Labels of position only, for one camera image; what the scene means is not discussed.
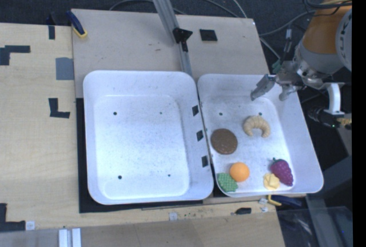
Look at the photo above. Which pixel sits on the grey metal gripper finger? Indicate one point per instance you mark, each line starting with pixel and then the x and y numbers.
pixel 286 91
pixel 262 88

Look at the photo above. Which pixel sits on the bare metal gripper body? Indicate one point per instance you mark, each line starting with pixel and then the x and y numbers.
pixel 294 75

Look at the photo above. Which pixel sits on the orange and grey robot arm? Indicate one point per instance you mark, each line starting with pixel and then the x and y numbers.
pixel 320 37

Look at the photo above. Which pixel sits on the beige toy croissant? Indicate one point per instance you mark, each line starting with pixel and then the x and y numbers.
pixel 255 123

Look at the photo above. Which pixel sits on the white plastic tray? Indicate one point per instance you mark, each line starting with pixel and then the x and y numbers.
pixel 140 143
pixel 257 151

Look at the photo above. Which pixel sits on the brown round biscuit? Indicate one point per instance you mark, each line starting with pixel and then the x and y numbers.
pixel 224 141

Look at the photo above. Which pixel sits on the purple toy grapes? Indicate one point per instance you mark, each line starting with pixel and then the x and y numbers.
pixel 282 171

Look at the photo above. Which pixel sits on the orange toy orange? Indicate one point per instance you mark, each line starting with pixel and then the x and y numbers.
pixel 239 172

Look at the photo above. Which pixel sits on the yellow toy pasta piece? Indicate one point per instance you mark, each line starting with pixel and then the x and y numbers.
pixel 271 181

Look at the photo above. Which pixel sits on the green toy broccoli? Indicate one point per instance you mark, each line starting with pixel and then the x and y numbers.
pixel 226 182

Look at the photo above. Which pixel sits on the black block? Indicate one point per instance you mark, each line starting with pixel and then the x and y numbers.
pixel 243 211

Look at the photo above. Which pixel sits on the pale wood board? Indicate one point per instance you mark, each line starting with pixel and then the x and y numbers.
pixel 128 43

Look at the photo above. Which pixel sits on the black cylinder on white bracket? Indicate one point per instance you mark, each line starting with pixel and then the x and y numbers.
pixel 335 97

